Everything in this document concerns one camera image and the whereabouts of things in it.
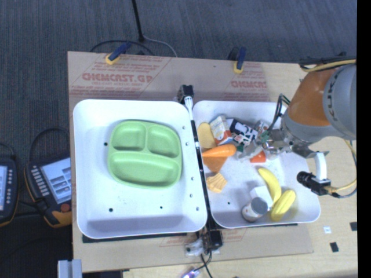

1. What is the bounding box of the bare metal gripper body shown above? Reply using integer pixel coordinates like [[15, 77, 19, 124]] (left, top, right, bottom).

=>
[[261, 128, 293, 156]]

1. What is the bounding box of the white printed small can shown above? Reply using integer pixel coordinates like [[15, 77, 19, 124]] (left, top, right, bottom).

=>
[[254, 120, 272, 140]]

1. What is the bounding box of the small orange cone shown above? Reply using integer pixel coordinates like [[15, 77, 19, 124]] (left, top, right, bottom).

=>
[[250, 150, 267, 164]]

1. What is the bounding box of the black and white carton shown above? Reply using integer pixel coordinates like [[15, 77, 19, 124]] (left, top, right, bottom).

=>
[[228, 118, 259, 148]]

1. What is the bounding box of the white plastic tray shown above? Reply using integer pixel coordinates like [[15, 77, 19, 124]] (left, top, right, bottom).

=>
[[192, 100, 322, 230], [72, 98, 209, 240]]

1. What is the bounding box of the white cube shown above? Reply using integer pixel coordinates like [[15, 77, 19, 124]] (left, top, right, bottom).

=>
[[249, 185, 275, 209]]

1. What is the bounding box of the orange carrot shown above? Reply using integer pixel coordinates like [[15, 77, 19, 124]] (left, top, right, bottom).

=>
[[202, 143, 244, 158]]

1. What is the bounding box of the white and orange carton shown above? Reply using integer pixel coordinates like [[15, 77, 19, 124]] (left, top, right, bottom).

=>
[[209, 115, 233, 146]]

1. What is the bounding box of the short ridged yellow banana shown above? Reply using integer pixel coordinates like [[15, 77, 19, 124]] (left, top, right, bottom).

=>
[[270, 189, 297, 222]]

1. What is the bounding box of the orange wedge slice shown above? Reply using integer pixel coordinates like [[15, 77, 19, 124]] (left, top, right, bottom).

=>
[[202, 155, 228, 173]]

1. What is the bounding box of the grey lidded printed can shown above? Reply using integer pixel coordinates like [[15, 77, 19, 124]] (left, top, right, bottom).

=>
[[242, 196, 269, 223]]

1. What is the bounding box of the yellow oval slice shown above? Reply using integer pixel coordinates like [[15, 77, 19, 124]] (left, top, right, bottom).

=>
[[197, 122, 217, 149]]

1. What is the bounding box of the yellow ridged biscuit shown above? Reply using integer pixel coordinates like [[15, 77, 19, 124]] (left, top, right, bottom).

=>
[[206, 172, 227, 193]]

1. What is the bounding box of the thin black and white rod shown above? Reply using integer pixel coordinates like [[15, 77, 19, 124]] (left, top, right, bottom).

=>
[[184, 96, 214, 231]]

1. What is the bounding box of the green divided plate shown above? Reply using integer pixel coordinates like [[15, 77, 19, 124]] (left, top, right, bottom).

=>
[[107, 120, 183, 189]]

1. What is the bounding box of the brown cardboard board red print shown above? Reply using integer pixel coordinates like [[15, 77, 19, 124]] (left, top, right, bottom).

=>
[[67, 50, 314, 273]]

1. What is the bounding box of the black cylinder on white bracket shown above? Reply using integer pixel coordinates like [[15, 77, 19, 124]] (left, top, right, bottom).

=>
[[296, 151, 332, 196]]

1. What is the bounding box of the black block with thin wires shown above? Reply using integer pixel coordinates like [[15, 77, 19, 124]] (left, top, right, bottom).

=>
[[202, 229, 224, 250], [177, 84, 194, 104]]

